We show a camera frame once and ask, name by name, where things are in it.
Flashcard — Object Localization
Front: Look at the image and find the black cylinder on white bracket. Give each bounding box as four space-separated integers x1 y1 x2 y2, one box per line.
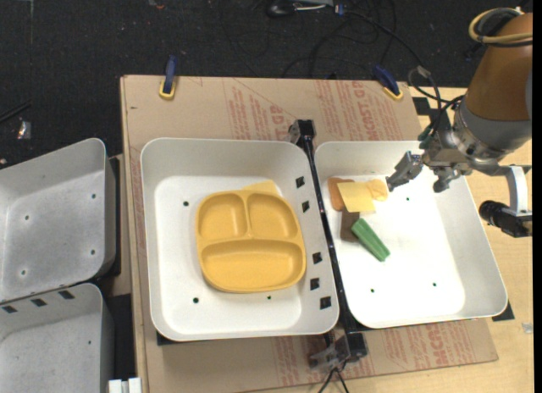
478 164 534 239

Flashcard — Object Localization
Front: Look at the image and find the white plastic tray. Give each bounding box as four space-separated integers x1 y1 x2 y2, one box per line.
0 282 116 393
139 136 341 343
313 140 509 330
0 136 118 304

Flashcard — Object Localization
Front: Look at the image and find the thin black rod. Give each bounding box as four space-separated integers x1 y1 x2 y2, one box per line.
301 136 355 338

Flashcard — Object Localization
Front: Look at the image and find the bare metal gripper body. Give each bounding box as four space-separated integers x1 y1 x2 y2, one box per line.
422 130 510 176

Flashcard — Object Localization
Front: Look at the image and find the pale yellow round chip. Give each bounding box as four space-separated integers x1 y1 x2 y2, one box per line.
366 177 390 203

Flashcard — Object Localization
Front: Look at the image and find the black computer mouse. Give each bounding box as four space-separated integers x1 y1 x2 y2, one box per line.
265 1 296 19

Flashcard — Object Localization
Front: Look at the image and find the orange-brown bread slice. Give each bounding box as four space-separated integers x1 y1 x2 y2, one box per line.
326 176 357 213

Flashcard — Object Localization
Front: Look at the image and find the brown flat rectangle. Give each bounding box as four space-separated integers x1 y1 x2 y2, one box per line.
339 210 362 242

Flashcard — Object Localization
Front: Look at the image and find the green block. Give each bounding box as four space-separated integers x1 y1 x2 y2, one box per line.
350 217 391 263

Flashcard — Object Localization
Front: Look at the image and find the brown cardboard board red print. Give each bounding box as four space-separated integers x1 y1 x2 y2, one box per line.
119 75 500 393

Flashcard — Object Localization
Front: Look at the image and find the black block with thin wires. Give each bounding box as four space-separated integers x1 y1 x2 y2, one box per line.
307 330 369 370
289 119 318 147

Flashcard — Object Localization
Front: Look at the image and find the yellow divided plate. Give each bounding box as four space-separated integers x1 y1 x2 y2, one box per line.
195 190 307 295

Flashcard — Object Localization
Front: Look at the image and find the yellow cheese slice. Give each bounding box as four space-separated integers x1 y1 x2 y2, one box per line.
335 180 378 214

